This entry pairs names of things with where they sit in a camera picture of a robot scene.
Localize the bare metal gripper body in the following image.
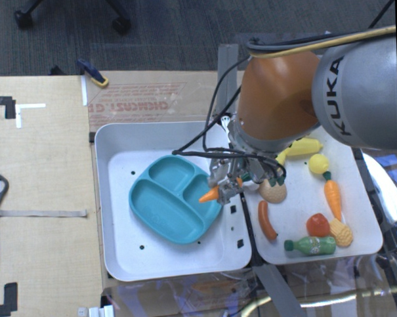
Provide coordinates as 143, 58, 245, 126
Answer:
208, 146, 276, 188

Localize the small orange carrot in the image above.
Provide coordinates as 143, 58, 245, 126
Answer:
198, 177, 245, 204

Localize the thin black rod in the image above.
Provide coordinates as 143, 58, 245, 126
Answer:
239, 191, 261, 266

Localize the beige bread roll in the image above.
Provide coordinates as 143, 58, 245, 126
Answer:
258, 178, 289, 205

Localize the orange sausage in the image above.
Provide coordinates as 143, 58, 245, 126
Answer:
257, 199, 279, 242

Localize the blue divided plate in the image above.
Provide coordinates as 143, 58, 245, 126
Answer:
126, 152, 225, 247

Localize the white plastic tray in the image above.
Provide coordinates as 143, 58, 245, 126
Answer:
93, 117, 254, 284
241, 123, 385, 267

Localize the yellow squeeze bottle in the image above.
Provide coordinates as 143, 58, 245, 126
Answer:
274, 136, 325, 167

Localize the yellow lemon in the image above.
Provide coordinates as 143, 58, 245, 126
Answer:
307, 152, 331, 175

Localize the red tomato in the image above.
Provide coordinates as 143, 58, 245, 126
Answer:
305, 212, 331, 238

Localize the green plastic bottle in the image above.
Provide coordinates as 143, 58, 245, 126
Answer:
283, 235, 337, 259

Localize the large orange carrot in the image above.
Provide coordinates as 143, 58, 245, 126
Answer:
322, 170, 344, 222

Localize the brown cardboard board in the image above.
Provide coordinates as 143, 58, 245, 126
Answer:
85, 57, 397, 317

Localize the yellow corn cob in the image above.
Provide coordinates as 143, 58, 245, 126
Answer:
329, 217, 354, 248

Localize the black office chair base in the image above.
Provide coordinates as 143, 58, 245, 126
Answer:
13, 0, 132, 39

